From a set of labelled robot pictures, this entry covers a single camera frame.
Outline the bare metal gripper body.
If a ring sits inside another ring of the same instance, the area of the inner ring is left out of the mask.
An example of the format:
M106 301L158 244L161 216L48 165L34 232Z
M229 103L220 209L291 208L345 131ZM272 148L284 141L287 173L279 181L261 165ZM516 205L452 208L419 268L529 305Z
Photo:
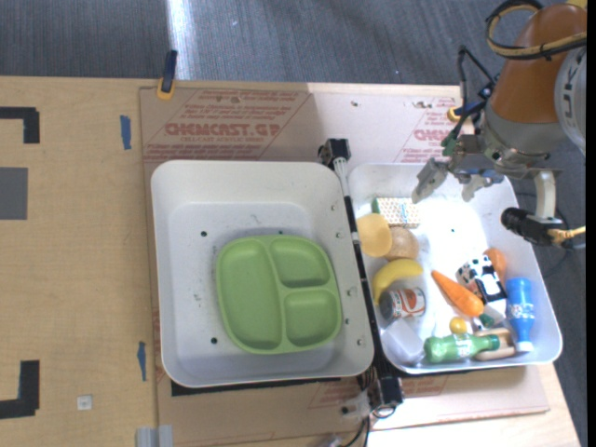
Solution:
M537 164L562 142L548 134L459 134L446 138L448 170L458 179L472 175L528 179Z

